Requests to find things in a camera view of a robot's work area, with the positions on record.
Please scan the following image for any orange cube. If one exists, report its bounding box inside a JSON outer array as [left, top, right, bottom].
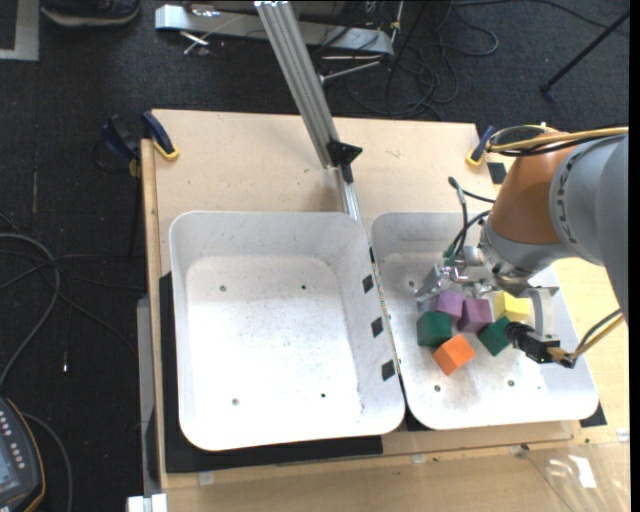
[[432, 333, 477, 377]]

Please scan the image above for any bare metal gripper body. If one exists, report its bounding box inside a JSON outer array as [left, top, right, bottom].
[[441, 244, 560, 298]]

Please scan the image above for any purple cube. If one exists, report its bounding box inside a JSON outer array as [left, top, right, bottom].
[[429, 290, 466, 322], [456, 298, 494, 335]]

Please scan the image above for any pale wood board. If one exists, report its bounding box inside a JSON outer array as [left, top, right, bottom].
[[147, 108, 630, 459]]

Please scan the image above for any person's foot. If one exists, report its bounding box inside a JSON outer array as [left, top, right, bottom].
[[39, 0, 142, 27]]

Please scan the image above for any green cube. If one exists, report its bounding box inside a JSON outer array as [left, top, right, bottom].
[[477, 316, 513, 357], [416, 310, 454, 349]]

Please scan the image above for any yellow cube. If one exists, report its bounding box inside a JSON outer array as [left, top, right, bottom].
[[492, 291, 531, 324]]

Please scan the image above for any white plastic tray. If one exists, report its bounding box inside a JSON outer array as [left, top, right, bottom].
[[370, 211, 600, 431], [168, 210, 406, 452]]

